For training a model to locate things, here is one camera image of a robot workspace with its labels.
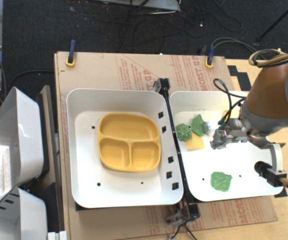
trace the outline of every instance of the green broccoli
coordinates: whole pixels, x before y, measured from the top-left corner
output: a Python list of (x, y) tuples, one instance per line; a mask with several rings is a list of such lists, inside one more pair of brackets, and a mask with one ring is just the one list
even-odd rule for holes
[(192, 130), (190, 129), (188, 125), (184, 123), (181, 123), (178, 126), (176, 126), (176, 133), (177, 133), (178, 139), (183, 142), (192, 138)]

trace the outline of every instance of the white tray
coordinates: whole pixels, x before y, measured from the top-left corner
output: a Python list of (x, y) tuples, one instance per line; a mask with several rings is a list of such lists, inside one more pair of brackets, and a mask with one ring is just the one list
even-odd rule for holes
[[(232, 93), (247, 95), (241, 91)], [(232, 103), (237, 100), (238, 98), (232, 97)], [(216, 129), (217, 122), (228, 110), (228, 98), (221, 91), (178, 91), (171, 95), (170, 106), (175, 126), (190, 125), (192, 119), (201, 114), (203, 120), (210, 122), (213, 129)], [(239, 107), (233, 112), (235, 114), (231, 117), (238, 117)], [(212, 135), (205, 134), (205, 149), (202, 150), (187, 150), (185, 143), (179, 141), (188, 187), (196, 199), (204, 202), (218, 201), (276, 195), (282, 191), (282, 187), (271, 186), (254, 170), (257, 161), (271, 164), (268, 149), (259, 149), (246, 142), (230, 143), (226, 148), (213, 150), (210, 146), (212, 140)], [(210, 177), (213, 172), (232, 175), (227, 192), (218, 191), (211, 186)]]
[[(156, 122), (162, 150), (157, 168), (148, 172), (122, 172), (101, 163), (97, 128), (100, 119), (111, 112), (145, 115)], [(172, 205), (182, 199), (183, 185), (176, 147), (166, 102), (160, 94), (153, 91), (75, 89), (67, 96), (67, 114), (72, 194), (80, 206)]]

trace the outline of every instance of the wooden table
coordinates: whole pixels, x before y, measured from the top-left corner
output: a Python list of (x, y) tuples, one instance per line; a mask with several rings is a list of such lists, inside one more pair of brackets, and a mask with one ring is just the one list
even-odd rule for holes
[[(236, 66), (238, 72), (245, 72), (248, 74), (250, 83), (253, 84), (257, 74), (260, 69), (250, 66), (248, 61), (246, 60), (226, 60), (227, 65)], [(62, 112), (63, 106), (61, 104), (60, 99), (60, 86), (63, 86), (64, 82), (60, 82), (59, 72), (57, 66), (56, 68), (56, 93), (57, 93), (57, 101), (58, 101), (58, 118), (59, 118), (59, 138), (60, 138), (60, 151), (61, 154), (64, 154), (64, 143), (63, 143), (63, 129), (62, 129)], [(240, 86), (237, 80), (237, 77), (231, 77), (234, 85), (234, 89), (236, 91), (240, 90)], [(284, 142), (286, 145), (282, 148), (283, 152), (283, 169), (288, 172), (288, 128), (284, 128), (274, 135), (270, 136), (271, 142)], [(70, 227), (75, 221), (72, 221), (72, 217), (69, 216), (69, 208), (70, 204), (67, 198), (67, 189), (70, 187), (69, 182), (66, 182), (65, 176), (65, 157), (61, 155), (61, 163), (62, 163), (62, 189), (63, 189), (63, 203), (64, 203), (64, 219), (65, 219), (65, 230), (68, 231), (68, 235), (70, 237)], [(235, 239), (243, 239), (243, 240), (257, 240), (257, 239), (265, 239), (265, 240), (275, 240), (275, 239), (288, 239), (288, 196), (287, 197), (271, 197), (273, 206), (275, 208), (275, 212), (277, 214), (278, 221), (268, 222), (268, 223), (260, 223), (260, 224), (251, 224), (251, 225), (241, 225), (234, 227), (224, 227), (218, 229), (208, 229), (208, 230), (199, 230), (194, 231), (193, 234), (199, 240), (235, 240)], [(118, 230), (116, 226), (113, 224), (111, 227), (103, 228), (103, 231), (114, 231)], [(84, 239), (95, 239), (90, 235), (85, 235)], [(148, 237), (140, 237), (140, 238), (132, 238), (140, 239), (140, 240), (166, 240), (166, 235), (156, 235), (156, 236), (148, 236)], [(177, 240), (190, 240), (191, 236), (185, 232), (179, 233), (176, 236)]]

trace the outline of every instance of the yellow clip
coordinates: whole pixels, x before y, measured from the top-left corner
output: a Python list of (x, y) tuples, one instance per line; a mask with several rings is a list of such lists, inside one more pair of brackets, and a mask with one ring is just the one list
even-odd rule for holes
[(206, 57), (206, 59), (205, 59), (205, 66), (206, 66), (207, 68), (211, 69), (211, 68), (213, 67), (213, 61), (212, 61), (212, 64), (211, 64), (211, 65), (208, 65), (208, 64), (207, 64), (207, 57)]
[(68, 58), (69, 58), (69, 56), (67, 56), (67, 58), (66, 58), (66, 66), (72, 68), (73, 66), (75, 66), (75, 60), (76, 60), (76, 57), (74, 56), (74, 58), (73, 58), (73, 62), (72, 62), (72, 63), (69, 63), (69, 62), (68, 62)]

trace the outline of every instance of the hole in tray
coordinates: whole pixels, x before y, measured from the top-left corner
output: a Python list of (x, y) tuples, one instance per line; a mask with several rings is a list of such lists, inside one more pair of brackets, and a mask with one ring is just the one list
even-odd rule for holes
[(176, 190), (176, 189), (178, 189), (178, 188), (179, 188), (178, 182), (173, 183), (173, 185), (172, 185), (172, 190)]
[(166, 173), (166, 178), (169, 179), (169, 178), (172, 178), (172, 177), (173, 177), (172, 172), (171, 172), (171, 171), (168, 171), (168, 172)]
[(14, 201), (12, 201), (12, 200), (8, 200), (8, 199), (5, 200), (5, 202), (7, 202), (7, 203), (9, 203), (9, 204), (11, 204), (11, 205), (14, 203)]

